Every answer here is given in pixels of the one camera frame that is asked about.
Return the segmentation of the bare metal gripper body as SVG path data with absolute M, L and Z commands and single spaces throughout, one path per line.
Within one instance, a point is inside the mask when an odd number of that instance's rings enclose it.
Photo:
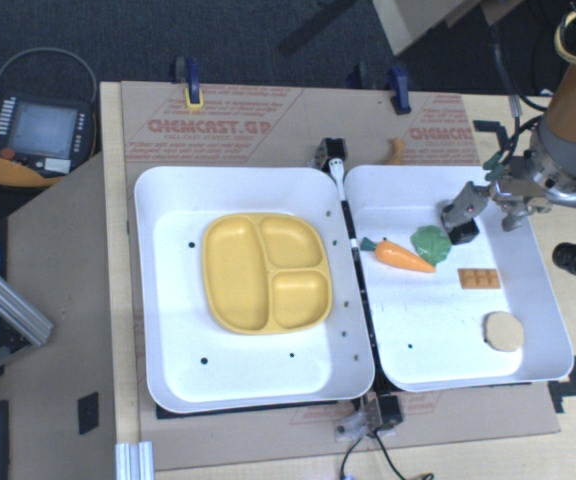
M 490 198 L 507 214 L 547 213 L 553 206 L 576 209 L 576 176 L 551 159 L 520 156 L 487 173 Z

